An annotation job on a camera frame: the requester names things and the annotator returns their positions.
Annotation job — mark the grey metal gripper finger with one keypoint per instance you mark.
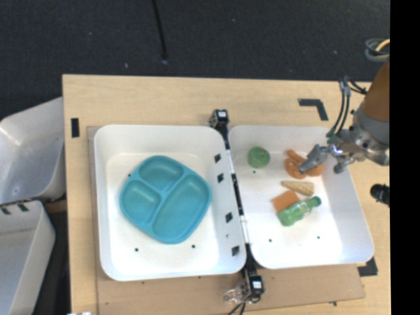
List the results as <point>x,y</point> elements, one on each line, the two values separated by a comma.
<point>314,157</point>
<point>343,164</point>

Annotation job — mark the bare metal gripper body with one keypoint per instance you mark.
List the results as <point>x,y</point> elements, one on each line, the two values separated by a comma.
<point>364,146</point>

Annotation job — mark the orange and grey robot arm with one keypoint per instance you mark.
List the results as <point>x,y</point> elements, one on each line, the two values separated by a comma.
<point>377,97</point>

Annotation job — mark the orange toy pretzel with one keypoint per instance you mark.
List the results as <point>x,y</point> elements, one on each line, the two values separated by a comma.
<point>290,166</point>

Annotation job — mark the beige toy cone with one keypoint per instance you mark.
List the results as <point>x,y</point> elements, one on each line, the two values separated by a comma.
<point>300,187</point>

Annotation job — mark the orange toy bread slice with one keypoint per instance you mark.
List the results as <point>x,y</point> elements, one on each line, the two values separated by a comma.
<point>283,200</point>

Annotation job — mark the green round toy fruit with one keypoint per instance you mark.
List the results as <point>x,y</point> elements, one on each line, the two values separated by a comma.
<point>258,157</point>

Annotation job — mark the green plastic bottle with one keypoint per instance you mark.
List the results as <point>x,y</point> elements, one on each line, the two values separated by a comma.
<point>293,213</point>

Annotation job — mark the thin black and white rod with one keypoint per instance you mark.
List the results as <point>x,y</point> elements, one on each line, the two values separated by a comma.
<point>237,189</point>

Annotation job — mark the white plastic tray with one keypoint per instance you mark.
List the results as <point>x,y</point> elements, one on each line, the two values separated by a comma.
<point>164,264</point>
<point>295,248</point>

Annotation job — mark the blue divided plate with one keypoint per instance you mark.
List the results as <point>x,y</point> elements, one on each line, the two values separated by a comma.
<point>170,205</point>

